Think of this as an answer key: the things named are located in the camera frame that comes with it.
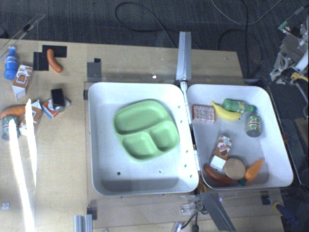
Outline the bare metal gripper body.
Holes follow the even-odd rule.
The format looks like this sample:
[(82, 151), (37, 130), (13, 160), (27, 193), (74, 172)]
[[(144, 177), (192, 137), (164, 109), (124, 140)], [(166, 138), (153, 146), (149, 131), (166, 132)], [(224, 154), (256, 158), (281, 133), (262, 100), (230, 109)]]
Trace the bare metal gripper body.
[(309, 31), (307, 27), (284, 27), (285, 37), (280, 46), (284, 58), (301, 58), (309, 50)]

